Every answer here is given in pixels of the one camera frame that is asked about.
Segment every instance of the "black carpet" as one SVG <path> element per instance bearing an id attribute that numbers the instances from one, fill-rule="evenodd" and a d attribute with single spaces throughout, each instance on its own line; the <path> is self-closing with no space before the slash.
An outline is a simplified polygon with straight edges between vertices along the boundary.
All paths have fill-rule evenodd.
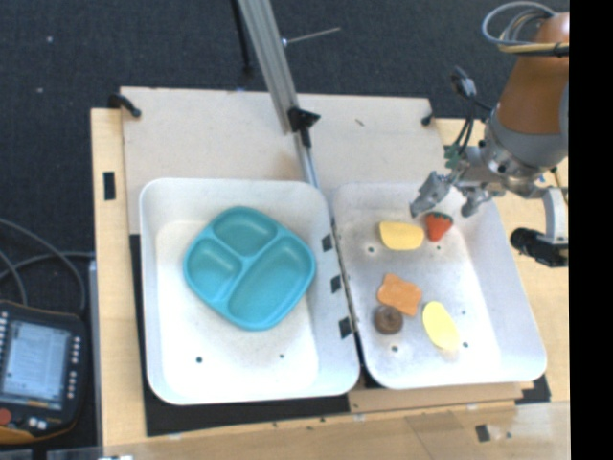
<path id="1" fill-rule="evenodd" d="M 426 97 L 439 117 L 465 114 L 449 86 L 455 65 L 496 102 L 512 58 L 480 27 L 510 1 L 271 0 L 286 38 L 342 28 L 287 48 L 299 93 Z M 570 9 L 570 0 L 531 1 Z M 0 218 L 59 249 L 93 250 L 90 109 L 123 85 L 234 89 L 242 65 L 230 0 L 0 0 Z M 264 90 L 258 70 L 246 88 Z M 39 250 L 6 229 L 0 249 L 15 261 Z M 26 276 L 33 304 L 74 305 L 60 266 Z M 0 297 L 16 298 L 11 279 Z M 93 444 L 93 418 L 88 407 L 51 446 Z"/>

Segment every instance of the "blue bowl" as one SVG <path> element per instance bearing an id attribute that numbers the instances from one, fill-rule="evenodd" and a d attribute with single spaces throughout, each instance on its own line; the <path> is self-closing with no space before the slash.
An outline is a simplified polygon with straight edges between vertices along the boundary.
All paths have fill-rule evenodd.
<path id="1" fill-rule="evenodd" d="M 183 272 L 194 293 L 230 322 L 265 331 L 307 292 L 315 258 L 289 229 L 239 206 L 218 215 L 196 236 Z"/>

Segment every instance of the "screen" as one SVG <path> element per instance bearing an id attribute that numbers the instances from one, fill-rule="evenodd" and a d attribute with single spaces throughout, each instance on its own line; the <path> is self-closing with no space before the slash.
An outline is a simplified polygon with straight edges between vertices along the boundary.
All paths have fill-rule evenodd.
<path id="1" fill-rule="evenodd" d="M 69 338 L 70 333 L 62 329 L 12 321 L 0 384 L 2 398 L 16 396 L 59 406 Z"/>

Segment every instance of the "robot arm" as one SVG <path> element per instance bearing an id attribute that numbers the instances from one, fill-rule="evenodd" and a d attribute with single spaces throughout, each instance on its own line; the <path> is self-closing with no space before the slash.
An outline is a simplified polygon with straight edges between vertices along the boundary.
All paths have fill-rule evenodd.
<path id="1" fill-rule="evenodd" d="M 495 16 L 512 8 L 526 8 L 494 38 L 488 26 Z M 536 27 L 530 40 L 521 34 Z M 410 203 L 417 216 L 436 206 L 452 187 L 466 203 L 469 217 L 479 206 L 506 191 L 526 199 L 542 199 L 547 229 L 513 234 L 511 243 L 523 253 L 549 266 L 568 265 L 566 188 L 539 187 L 536 181 L 568 156 L 570 13 L 556 13 L 531 2 L 515 2 L 492 11 L 483 33 L 500 51 L 517 56 L 498 104 L 491 111 L 485 136 L 470 147 L 474 108 L 478 105 L 474 82 L 460 68 L 451 76 L 454 90 L 470 104 L 470 113 L 456 141 L 445 149 L 449 173 L 430 173 L 419 196 Z"/>

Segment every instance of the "emergency stop button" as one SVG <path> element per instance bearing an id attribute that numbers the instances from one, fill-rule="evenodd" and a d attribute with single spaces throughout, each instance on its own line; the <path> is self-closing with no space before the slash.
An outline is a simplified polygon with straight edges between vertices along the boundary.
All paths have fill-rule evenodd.
<path id="1" fill-rule="evenodd" d="M 6 426 L 11 422 L 11 419 L 11 412 L 6 407 L 0 408 L 0 426 Z"/>

